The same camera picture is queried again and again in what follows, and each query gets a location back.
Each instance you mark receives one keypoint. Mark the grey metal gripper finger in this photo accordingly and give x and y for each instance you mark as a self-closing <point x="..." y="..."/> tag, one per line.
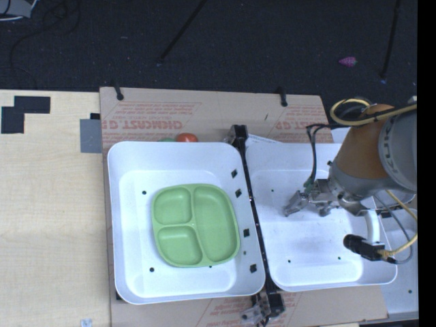
<point x="295" y="203"/>
<point x="326" y="210"/>

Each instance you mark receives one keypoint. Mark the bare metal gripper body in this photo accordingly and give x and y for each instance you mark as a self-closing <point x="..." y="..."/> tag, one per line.
<point x="325" y="192"/>

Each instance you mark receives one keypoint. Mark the green divided plate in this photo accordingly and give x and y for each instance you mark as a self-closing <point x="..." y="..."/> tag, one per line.
<point x="195" y="225"/>

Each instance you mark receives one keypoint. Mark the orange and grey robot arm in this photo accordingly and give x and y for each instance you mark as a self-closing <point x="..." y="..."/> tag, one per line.
<point x="366" y="148"/>

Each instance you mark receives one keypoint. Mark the white plastic tray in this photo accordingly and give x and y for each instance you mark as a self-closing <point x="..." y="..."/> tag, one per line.
<point x="136" y="162"/>
<point x="306" y="244"/>

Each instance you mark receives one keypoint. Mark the thin black rod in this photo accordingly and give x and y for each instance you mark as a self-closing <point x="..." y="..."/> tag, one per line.
<point x="253" y="210"/>

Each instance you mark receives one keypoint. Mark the brown cardboard board red print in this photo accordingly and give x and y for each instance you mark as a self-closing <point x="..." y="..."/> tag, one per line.
<point x="218" y="114"/>

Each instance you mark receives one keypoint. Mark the red toy tomato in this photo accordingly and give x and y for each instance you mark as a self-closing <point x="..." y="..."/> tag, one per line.
<point x="186" y="137"/>

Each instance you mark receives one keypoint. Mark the black cylinder on white bracket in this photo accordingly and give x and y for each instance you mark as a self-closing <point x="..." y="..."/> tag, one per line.
<point x="361" y="247"/>

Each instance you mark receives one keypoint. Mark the pink toy fruit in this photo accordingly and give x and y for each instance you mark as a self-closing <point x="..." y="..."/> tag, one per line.
<point x="347" y="61"/>

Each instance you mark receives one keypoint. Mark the white printed paper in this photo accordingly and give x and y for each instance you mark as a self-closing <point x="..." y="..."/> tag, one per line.
<point x="262" y="139"/>

